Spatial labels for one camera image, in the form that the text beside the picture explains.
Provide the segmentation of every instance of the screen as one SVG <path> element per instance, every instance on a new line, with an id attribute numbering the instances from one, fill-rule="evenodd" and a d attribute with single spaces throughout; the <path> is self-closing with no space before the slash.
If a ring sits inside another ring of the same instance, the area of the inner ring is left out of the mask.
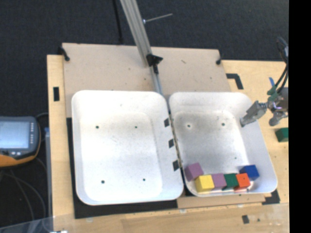
<path id="1" fill-rule="evenodd" d="M 29 148 L 29 122 L 0 122 L 0 149 Z"/>

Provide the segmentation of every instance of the green object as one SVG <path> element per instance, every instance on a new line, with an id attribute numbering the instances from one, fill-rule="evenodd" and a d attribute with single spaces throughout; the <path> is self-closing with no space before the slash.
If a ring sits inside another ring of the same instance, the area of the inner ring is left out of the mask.
<path id="1" fill-rule="evenodd" d="M 267 95 L 272 95 L 276 92 L 276 86 L 272 86 L 272 88 L 267 92 Z"/>
<path id="2" fill-rule="evenodd" d="M 277 92 L 275 92 L 268 98 L 268 101 L 275 101 L 277 97 L 278 97 L 278 94 Z"/>
<path id="3" fill-rule="evenodd" d="M 229 173 L 225 174 L 225 181 L 227 183 L 227 186 L 223 188 L 223 190 L 233 189 L 234 187 L 239 185 L 237 176 L 235 173 Z"/>
<path id="4" fill-rule="evenodd" d="M 278 142 L 288 142 L 288 128 L 281 128 L 276 131 Z"/>

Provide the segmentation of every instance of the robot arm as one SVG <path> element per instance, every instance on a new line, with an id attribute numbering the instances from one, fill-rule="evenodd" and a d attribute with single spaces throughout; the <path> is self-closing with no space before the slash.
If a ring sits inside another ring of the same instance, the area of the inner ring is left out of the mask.
<path id="1" fill-rule="evenodd" d="M 261 118 L 268 109 L 273 113 L 273 117 L 269 120 L 270 126 L 275 126 L 279 124 L 281 119 L 288 117 L 288 87 L 284 87 L 284 85 L 288 79 L 289 47 L 281 37 L 277 38 L 276 43 L 286 67 L 276 84 L 270 79 L 272 88 L 267 92 L 270 95 L 268 101 L 266 103 L 254 102 L 246 111 L 246 115 L 240 118 L 242 127 Z M 282 80 L 283 83 L 278 89 L 277 87 Z"/>

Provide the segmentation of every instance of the toy block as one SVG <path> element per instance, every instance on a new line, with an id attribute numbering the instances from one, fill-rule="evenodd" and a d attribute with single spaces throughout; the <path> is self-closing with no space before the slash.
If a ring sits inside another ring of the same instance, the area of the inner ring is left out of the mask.
<path id="1" fill-rule="evenodd" d="M 235 173 L 224 174 L 224 177 L 227 185 L 223 188 L 223 190 L 234 189 L 236 186 L 239 185 Z"/>
<path id="2" fill-rule="evenodd" d="M 200 192 L 209 192 L 214 189 L 214 182 L 212 176 L 208 175 L 200 175 L 195 179 L 195 187 L 198 193 Z"/>
<path id="3" fill-rule="evenodd" d="M 251 185 L 247 173 L 239 173 L 236 176 L 239 185 L 234 188 L 235 191 L 246 189 Z"/>
<path id="4" fill-rule="evenodd" d="M 213 191 L 222 190 L 227 186 L 227 182 L 225 181 L 225 176 L 223 173 L 212 174 L 212 179 L 215 186 Z"/>
<path id="5" fill-rule="evenodd" d="M 188 181 L 192 181 L 203 174 L 204 172 L 199 163 L 191 164 L 185 168 L 185 175 Z"/>
<path id="6" fill-rule="evenodd" d="M 247 173 L 250 181 L 254 181 L 255 179 L 259 177 L 259 173 L 255 165 L 244 166 L 240 170 L 240 173 Z"/>
<path id="7" fill-rule="evenodd" d="M 276 131 L 278 142 L 288 142 L 288 128 L 281 128 Z"/>

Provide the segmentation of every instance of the black tape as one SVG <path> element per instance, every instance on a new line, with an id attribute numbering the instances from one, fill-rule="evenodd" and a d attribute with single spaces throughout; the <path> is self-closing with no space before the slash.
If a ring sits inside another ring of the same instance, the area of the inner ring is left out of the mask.
<path id="1" fill-rule="evenodd" d="M 170 125 L 169 119 L 165 119 L 165 121 L 164 121 L 164 127 L 167 127 L 167 126 L 169 126 L 169 125 Z"/>
<path id="2" fill-rule="evenodd" d="M 244 223 L 244 224 L 249 223 L 248 215 L 243 215 L 243 216 L 242 216 L 242 220 L 243 220 L 243 223 Z"/>
<path id="3" fill-rule="evenodd" d="M 169 140 L 169 147 L 173 147 L 174 146 L 174 139 Z"/>
<path id="4" fill-rule="evenodd" d="M 279 204 L 280 203 L 280 197 L 278 195 L 277 190 L 275 190 L 274 192 L 271 193 L 271 197 L 266 198 L 266 202 L 263 202 L 262 205 L 266 205 L 266 204 Z"/>
<path id="5" fill-rule="evenodd" d="M 54 101 L 59 101 L 59 87 L 53 87 Z"/>
<path id="6" fill-rule="evenodd" d="M 239 90 L 244 90 L 244 87 L 242 85 L 242 81 L 241 81 L 241 79 L 240 79 L 238 74 L 236 74 L 236 73 L 227 73 L 226 76 L 227 76 L 227 79 L 234 79 L 235 80 L 235 83 L 237 84 L 237 87 L 238 87 Z"/>
<path id="7" fill-rule="evenodd" d="M 174 168 L 174 171 L 176 171 L 176 170 L 179 169 L 179 162 L 178 162 L 178 160 L 175 160 L 175 161 L 173 162 L 173 168 Z"/>

